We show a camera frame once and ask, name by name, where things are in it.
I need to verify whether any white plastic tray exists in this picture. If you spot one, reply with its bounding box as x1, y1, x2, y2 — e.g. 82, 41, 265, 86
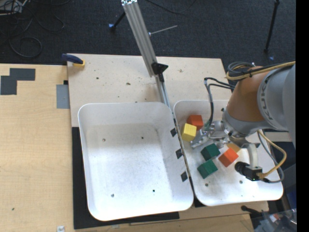
77, 101, 195, 222
173, 100, 284, 207

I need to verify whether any yellow cube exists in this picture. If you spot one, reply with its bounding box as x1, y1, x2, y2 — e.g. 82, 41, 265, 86
181, 123, 197, 143

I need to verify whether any black cylinder on white bracket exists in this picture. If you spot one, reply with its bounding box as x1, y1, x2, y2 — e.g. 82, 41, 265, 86
234, 143, 264, 182

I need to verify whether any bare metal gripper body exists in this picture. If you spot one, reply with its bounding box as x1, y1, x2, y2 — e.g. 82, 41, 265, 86
202, 120, 230, 145

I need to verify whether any red cube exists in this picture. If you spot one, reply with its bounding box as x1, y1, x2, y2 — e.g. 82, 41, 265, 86
186, 115, 204, 131

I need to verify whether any green cube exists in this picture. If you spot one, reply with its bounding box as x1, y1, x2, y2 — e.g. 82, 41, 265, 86
197, 159, 219, 179
200, 143, 221, 161

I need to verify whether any pale wood board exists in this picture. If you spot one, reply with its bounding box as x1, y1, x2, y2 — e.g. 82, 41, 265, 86
66, 54, 270, 227

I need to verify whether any orange cube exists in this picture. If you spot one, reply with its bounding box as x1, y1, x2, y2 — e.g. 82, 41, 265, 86
218, 147, 239, 168

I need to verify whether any pale tan cube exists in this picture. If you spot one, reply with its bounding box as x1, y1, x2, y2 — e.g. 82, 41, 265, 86
226, 143, 242, 153

